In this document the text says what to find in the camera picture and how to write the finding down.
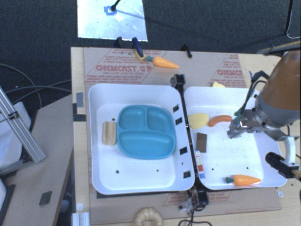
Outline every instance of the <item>white tray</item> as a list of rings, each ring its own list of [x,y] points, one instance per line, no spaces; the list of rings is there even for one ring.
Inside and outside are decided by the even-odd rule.
[[[189,141],[177,90],[170,86],[96,84],[88,95],[91,129],[92,182],[102,194],[184,191],[195,181]],[[175,151],[160,160],[143,160],[123,154],[117,145],[102,143],[105,121],[117,120],[128,105],[153,105],[167,110],[175,120]],[[180,154],[180,149],[187,152]]]
[[[234,118],[234,112],[244,103],[247,92],[248,89],[190,87],[185,91],[187,114],[206,113],[209,118],[230,115]],[[255,99],[251,97],[246,109],[254,107],[254,103]],[[281,155],[278,143],[264,133],[243,133],[239,138],[230,139],[227,136],[229,125],[230,122],[220,122],[214,127],[190,129],[194,147],[197,132],[207,134],[206,153],[201,153],[202,184],[212,190],[284,185],[286,178],[265,161],[269,152]],[[249,175],[262,181],[249,186],[227,184],[225,178],[234,174]]]

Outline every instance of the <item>orange carrot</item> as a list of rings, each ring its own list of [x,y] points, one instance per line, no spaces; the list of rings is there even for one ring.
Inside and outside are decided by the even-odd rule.
[[[221,121],[231,121],[231,120],[232,120],[232,117],[229,115],[215,116],[209,121],[208,126],[212,127],[212,126],[215,126],[216,123],[219,123]]]
[[[163,68],[170,68],[170,69],[178,69],[180,68],[178,65],[174,64],[173,62],[170,62],[167,59],[164,59],[162,57],[154,57],[153,63],[156,66],[163,67]]]
[[[226,183],[234,183],[237,186],[247,186],[253,183],[259,183],[261,179],[254,178],[246,175],[236,174],[233,178],[226,178]]]

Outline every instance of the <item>coiled white object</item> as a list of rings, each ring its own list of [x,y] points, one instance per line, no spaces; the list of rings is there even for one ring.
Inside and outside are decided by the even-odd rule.
[[[135,219],[136,226],[143,226],[144,221],[155,221],[156,226],[163,225],[163,218],[153,208],[144,208],[139,211]]]

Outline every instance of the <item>yellow potato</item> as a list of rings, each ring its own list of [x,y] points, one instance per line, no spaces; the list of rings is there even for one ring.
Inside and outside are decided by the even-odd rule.
[[[188,116],[188,121],[193,129],[200,129],[209,122],[209,116],[205,113],[196,113]]]

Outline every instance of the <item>blue divided plate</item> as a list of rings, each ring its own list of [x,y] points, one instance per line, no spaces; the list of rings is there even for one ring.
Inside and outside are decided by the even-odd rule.
[[[129,105],[117,123],[120,150],[131,157],[163,159],[175,149],[175,128],[170,113],[149,105]]]

